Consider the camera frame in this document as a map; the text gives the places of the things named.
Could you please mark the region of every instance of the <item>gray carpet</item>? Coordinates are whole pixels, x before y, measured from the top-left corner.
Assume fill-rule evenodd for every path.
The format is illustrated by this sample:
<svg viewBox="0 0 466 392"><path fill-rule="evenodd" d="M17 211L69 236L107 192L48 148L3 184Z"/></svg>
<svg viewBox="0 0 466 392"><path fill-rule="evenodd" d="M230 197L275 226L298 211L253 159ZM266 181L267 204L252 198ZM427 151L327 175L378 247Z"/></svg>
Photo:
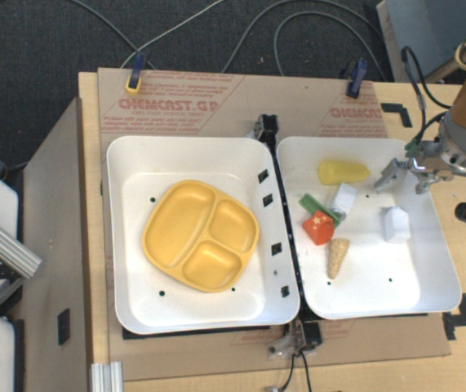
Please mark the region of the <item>gray carpet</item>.
<svg viewBox="0 0 466 392"><path fill-rule="evenodd" d="M158 36L215 0L80 0L109 18L136 46ZM150 47L159 69L219 72L249 23L280 0L228 0ZM381 0L331 0L365 16L379 28ZM355 16L315 2L286 4L255 25L229 73L278 75L273 35L298 11L322 11L357 30L392 79L383 43ZM281 32L278 50L286 75L338 78L359 57L369 60L367 78L382 81L364 46L332 19L300 17ZM118 67L131 49L90 12L64 0L0 3L0 159L28 161L69 102L80 71Z"/></svg>

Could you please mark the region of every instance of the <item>cardboard sheet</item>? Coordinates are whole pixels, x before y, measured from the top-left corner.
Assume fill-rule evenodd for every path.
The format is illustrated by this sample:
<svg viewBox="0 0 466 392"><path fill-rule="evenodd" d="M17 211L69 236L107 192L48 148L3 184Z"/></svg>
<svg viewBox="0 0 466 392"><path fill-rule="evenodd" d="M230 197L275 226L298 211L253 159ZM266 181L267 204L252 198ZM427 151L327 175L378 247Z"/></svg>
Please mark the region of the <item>cardboard sheet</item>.
<svg viewBox="0 0 466 392"><path fill-rule="evenodd" d="M278 140L386 137L373 84L364 82L354 100L345 95L344 80L147 71L139 94L129 95L128 74L121 69L98 72L111 360L123 363L126 381L288 367L267 354L282 327L122 339L114 312L106 150L124 135L248 136L261 114L278 116ZM323 320L320 326L324 343L308 357L312 366L450 353L440 314Z"/></svg>

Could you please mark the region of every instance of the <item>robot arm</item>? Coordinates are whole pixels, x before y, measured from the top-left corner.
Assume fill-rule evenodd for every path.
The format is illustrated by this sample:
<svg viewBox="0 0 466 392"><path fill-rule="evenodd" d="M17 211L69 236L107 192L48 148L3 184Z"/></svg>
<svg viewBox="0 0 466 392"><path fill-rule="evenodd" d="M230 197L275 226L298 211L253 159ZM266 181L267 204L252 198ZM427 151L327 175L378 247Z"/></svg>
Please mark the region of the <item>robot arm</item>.
<svg viewBox="0 0 466 392"><path fill-rule="evenodd" d="M464 46L466 41L458 47L456 61L466 69L466 64L461 60ZM435 122L439 122L436 138L422 140L424 129ZM438 181L466 176L466 80L454 104L445 113L424 124L420 133L406 146L406 159L393 158L382 171L382 177L375 182L376 191L380 193L394 185L404 172L411 172L418 178L415 187L417 194L428 191L429 186ZM456 216L462 221L466 221L465 206L458 205L456 208Z"/></svg>

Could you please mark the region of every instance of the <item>white cable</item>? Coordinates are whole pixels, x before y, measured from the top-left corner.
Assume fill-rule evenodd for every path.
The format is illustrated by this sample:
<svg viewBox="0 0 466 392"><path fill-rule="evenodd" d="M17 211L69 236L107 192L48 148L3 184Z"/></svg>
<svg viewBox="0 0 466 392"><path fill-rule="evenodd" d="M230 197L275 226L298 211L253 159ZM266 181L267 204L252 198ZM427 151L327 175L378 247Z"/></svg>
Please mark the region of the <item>white cable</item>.
<svg viewBox="0 0 466 392"><path fill-rule="evenodd" d="M219 5L220 3L224 2L225 0L216 0L214 3L210 4L209 6L207 6L206 8L200 10L198 13L192 15L191 17L187 18L186 20L178 23L177 26L173 26L171 29L168 29L166 32L164 33L161 33L159 34L157 37L151 39L149 42L146 42L144 45L142 45L140 48L138 48L138 51L142 51L144 48L148 47L149 45L151 45L153 42L156 42L158 39L162 39L163 37L165 37L166 35L168 35L169 33L171 32L174 32L175 30L177 30L178 28L181 28L182 26L186 25L187 23L189 23L191 20L193 19L196 19L197 17L199 17L200 15L203 15L206 11L212 9L214 6L217 6ZM133 56L135 56L135 52L133 52L131 55L129 55L127 57L127 59L123 62L123 64L120 66L121 69L123 69L127 63L129 61L131 61L131 58L133 58Z"/></svg>

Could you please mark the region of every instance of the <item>wooden table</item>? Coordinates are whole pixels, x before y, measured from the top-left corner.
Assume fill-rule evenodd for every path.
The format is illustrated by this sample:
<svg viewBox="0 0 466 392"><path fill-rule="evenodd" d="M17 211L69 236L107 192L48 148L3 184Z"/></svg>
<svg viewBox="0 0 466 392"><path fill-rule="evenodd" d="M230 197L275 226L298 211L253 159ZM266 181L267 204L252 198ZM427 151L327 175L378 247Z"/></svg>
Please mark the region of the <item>wooden table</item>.
<svg viewBox="0 0 466 392"><path fill-rule="evenodd" d="M420 117L410 85L403 83L374 83L379 102L401 103L411 112L414 127L403 128L396 114L384 114L388 136L409 140L419 129ZM450 103L459 90L457 86L433 85L433 94ZM85 223L87 232L87 348L88 362L109 363L107 291L104 263L103 208L100 197L100 133L98 85L96 73L79 74L79 96L82 100L82 156L81 180L85 196ZM440 113L441 108L430 103L428 116ZM429 129L425 138L434 136L436 127ZM455 263L463 292L466 292L466 224L454 217L455 204L466 202L466 179L456 177L431 188L433 201L452 259ZM344 364L311 367L310 375L315 391L463 391L466 390L466 327L458 327L457 340L450 344L451 355L442 358L409 359L378 363ZM127 392L138 391L255 391L269 385L282 385L288 376L286 370L230 373L224 375L193 376L153 381L126 382ZM304 369L298 368L288 391L305 391Z"/></svg>

